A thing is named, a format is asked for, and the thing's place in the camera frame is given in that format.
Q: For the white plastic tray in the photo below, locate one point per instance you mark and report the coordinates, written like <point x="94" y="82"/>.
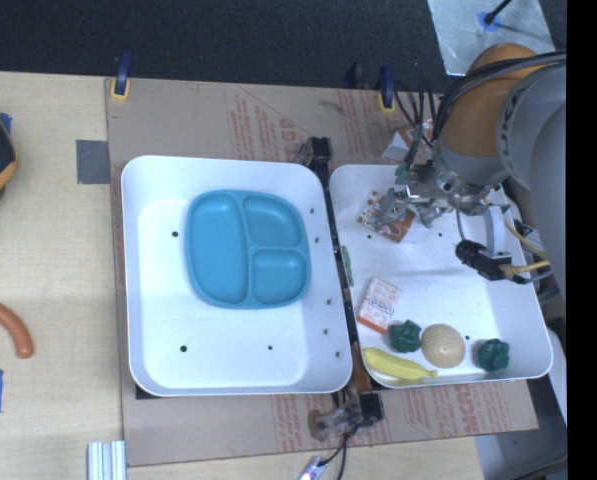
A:
<point x="438" y="288"/>
<point x="228" y="348"/>

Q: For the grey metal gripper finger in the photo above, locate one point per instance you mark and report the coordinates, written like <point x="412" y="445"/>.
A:
<point x="430" y="215"/>
<point x="392" y="208"/>

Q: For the thin black rod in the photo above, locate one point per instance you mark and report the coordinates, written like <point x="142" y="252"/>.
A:
<point x="339" y="248"/>

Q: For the yellow banana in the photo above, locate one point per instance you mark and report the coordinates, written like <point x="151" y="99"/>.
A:
<point x="393" y="364"/>

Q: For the orange sausage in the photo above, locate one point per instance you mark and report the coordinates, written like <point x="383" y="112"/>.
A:
<point x="13" y="325"/>

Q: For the beige bread roll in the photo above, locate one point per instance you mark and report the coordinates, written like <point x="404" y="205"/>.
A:
<point x="443" y="345"/>

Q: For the small green pod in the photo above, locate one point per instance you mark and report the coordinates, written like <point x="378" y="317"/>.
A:
<point x="347" y="266"/>

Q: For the blue divided plate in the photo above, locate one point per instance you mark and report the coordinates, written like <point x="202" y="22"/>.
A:
<point x="218" y="253"/>

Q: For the green broccoli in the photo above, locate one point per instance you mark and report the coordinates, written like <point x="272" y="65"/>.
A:
<point x="493" y="355"/>
<point x="404" y="336"/>

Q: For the brown cardboard board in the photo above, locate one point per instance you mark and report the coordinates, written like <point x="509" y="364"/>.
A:
<point x="258" y="118"/>

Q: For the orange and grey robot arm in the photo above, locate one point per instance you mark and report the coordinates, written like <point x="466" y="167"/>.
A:
<point x="483" y="123"/>

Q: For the black cylinder on white bracket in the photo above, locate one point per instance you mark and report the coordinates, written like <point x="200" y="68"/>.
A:
<point x="483" y="260"/>

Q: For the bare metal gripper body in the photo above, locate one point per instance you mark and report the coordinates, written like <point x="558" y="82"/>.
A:
<point x="445" y="188"/>

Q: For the orange and white packet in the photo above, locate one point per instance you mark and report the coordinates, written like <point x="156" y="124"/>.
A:
<point x="379" y="304"/>
<point x="403" y="138"/>
<point x="369" y="211"/>

